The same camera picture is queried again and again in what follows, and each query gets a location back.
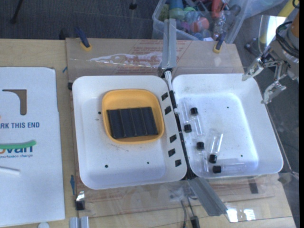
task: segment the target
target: table surface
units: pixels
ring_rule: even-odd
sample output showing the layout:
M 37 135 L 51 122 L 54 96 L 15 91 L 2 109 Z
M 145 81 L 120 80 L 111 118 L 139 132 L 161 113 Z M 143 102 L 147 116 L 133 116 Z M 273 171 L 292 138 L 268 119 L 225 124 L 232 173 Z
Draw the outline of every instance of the table surface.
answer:
M 230 52 L 238 56 L 235 45 L 228 45 Z M 72 119 L 70 108 L 70 91 L 67 87 L 68 74 L 65 68 L 67 67 L 67 50 L 66 42 L 63 40 L 25 40 L 25 39 L 0 39 L 0 67 L 5 66 L 26 66 L 26 67 L 51 67 L 56 70 L 57 79 L 57 100 L 58 110 L 60 114 L 60 130 L 61 130 L 61 144 L 62 144 L 62 162 L 63 162 L 63 176 L 64 176 L 64 192 L 65 192 L 65 210 L 66 219 L 61 221 L 49 222 L 51 228 L 68 227 L 69 219 L 77 217 L 78 213 L 75 210 L 74 200 L 70 177 L 75 174 L 75 160 L 73 147 L 73 133 L 72 133 Z M 270 203 L 277 203 L 280 207 L 277 210 L 281 218 L 268 218 L 264 220 L 255 220 L 251 222 L 237 222 L 229 223 L 225 216 L 220 217 L 205 217 L 200 218 L 200 225 L 202 227 L 276 227 L 276 228 L 292 228 L 295 227 L 294 220 L 283 188 L 274 190 L 275 196 L 263 200 L 250 200 L 247 204 L 254 206 L 261 206 L 261 210 L 268 210 Z M 102 218 L 90 218 L 90 227 L 168 227 L 180 228 L 182 222 L 176 222 L 177 216 L 183 214 L 181 209 L 164 210 L 166 213 L 164 218 L 153 218 L 149 212 L 135 213 L 118 216 L 108 216 Z M 16 228 L 36 228 L 38 224 L 28 224 L 15 226 Z M 190 222 L 187 222 L 187 227 L 191 227 Z

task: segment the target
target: black floor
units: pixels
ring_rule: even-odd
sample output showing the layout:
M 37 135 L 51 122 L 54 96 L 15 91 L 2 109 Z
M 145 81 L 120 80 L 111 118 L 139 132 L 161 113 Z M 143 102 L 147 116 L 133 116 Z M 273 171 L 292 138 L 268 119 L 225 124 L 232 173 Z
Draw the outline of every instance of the black floor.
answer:
M 152 36 L 152 14 L 159 0 L 137 0 L 138 7 L 132 27 L 129 5 L 132 0 L 24 0 L 17 23 L 10 24 L 18 0 L 0 0 L 0 38 L 59 39 L 62 28 L 75 37 L 74 27 L 79 26 L 90 38 L 145 38 Z M 263 11 L 262 14 L 276 16 L 285 3 Z M 244 49 L 244 45 L 258 36 L 261 14 L 246 19 L 234 41 L 244 67 L 248 67 L 255 56 Z M 273 71 L 266 69 L 256 77 L 261 90 L 273 80 Z M 268 104 L 280 136 L 284 152 L 284 171 L 291 168 L 299 173 L 299 84 L 286 77 L 282 83 L 287 89 Z M 292 189 L 298 190 L 298 182 Z M 294 219 L 299 227 L 298 192 L 286 188 Z

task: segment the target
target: clear plastic sheet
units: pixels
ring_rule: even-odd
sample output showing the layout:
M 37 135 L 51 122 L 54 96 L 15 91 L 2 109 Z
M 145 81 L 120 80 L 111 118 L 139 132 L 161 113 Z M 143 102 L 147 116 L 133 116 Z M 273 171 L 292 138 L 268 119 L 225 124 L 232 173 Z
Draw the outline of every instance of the clear plastic sheet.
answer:
M 89 52 L 80 47 L 78 38 L 66 41 L 70 83 L 89 75 L 160 76 L 163 73 L 162 40 L 89 38 L 92 44 Z M 215 43 L 177 41 L 177 66 L 172 70 L 172 78 L 183 74 L 244 73 L 239 57 L 235 55 L 235 45 L 224 43 L 220 54 L 216 54 L 212 51 Z M 89 217 L 90 227 L 183 227 L 185 223 L 190 227 L 193 216 L 199 219 L 202 227 L 214 224 L 230 227 L 234 222 L 265 219 L 269 224 L 293 225 L 284 193 L 284 187 L 289 185 L 290 193 L 297 194 L 295 176 L 290 172 L 283 176 L 209 179 L 209 185 L 227 207 L 226 215 L 210 217 L 186 180 L 117 189 L 89 189 L 79 175 L 75 135 L 74 143 L 76 194 L 83 191 L 85 195 L 85 209 L 78 213 L 80 217 Z

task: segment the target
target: white tray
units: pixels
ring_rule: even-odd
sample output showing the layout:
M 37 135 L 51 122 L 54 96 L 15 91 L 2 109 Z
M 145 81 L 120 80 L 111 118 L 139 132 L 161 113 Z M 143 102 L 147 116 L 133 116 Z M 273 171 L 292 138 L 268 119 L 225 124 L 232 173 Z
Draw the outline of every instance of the white tray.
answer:
M 242 81 L 242 74 L 195 74 L 177 76 L 172 84 L 178 104 L 185 101 L 188 107 L 198 109 L 206 133 L 202 137 L 205 143 L 209 129 L 223 133 L 216 165 L 244 163 L 246 166 L 244 172 L 234 174 L 200 171 L 197 140 L 193 134 L 183 133 L 190 166 L 196 175 L 205 178 L 251 176 L 281 170 L 283 158 L 254 79 Z
M 151 143 L 117 144 L 106 135 L 101 112 L 103 95 L 116 89 L 145 89 L 159 100 L 165 124 L 163 136 Z M 107 189 L 178 181 L 187 171 L 166 83 L 156 76 L 84 76 L 73 83 L 73 103 L 79 171 L 92 189 Z M 170 106 L 172 111 L 164 113 Z

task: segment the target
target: black cap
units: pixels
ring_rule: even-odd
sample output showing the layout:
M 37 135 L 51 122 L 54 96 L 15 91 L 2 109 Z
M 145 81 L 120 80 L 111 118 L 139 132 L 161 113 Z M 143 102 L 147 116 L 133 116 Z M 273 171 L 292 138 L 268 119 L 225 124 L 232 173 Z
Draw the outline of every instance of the black cap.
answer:
M 205 149 L 205 144 L 204 144 L 204 142 L 197 142 L 197 143 L 196 143 L 196 148 L 197 148 L 198 150 L 204 150 L 204 149 Z
M 209 156 L 209 162 L 212 163 L 212 164 L 215 164 L 217 162 L 217 156 L 215 154 L 211 154 Z
M 213 173 L 221 173 L 222 172 L 222 167 L 220 165 L 215 165 L 212 167 Z
M 191 115 L 196 116 L 199 114 L 198 109 L 196 107 L 190 109 Z
M 191 124 L 186 124 L 184 126 L 184 130 L 185 130 L 186 133 L 192 132 Z

